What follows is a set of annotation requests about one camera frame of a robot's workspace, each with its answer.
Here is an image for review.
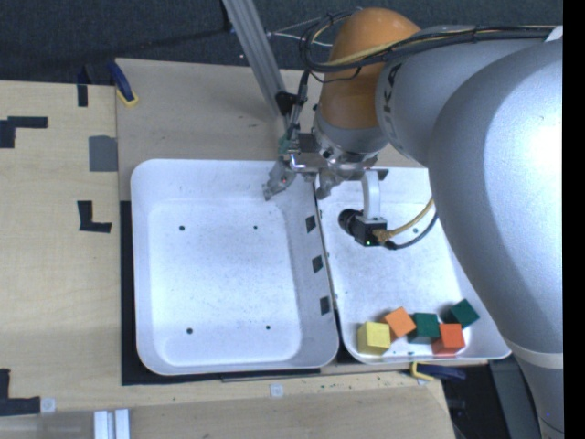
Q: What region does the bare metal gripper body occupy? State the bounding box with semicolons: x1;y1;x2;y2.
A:
284;133;380;184

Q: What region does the pale wood board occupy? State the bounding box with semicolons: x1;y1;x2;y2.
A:
113;57;490;411

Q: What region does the white plastic tray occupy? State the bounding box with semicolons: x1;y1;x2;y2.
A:
130;157;341;377
314;166;513;366

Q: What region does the orange cube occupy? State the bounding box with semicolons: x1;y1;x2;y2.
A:
382;306;418;340

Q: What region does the yellow cube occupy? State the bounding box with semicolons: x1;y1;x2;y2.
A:
356;320;393;357

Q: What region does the green cube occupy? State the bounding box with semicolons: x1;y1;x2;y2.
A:
441;297;482;330
407;312;442;345

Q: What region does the red-orange cube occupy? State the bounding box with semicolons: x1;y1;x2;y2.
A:
431;322;467;357

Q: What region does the black block with thin wires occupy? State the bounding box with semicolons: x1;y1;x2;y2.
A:
274;90;294;117

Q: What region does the black cylinder on white bracket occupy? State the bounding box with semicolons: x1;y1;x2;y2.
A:
337;167;390;248

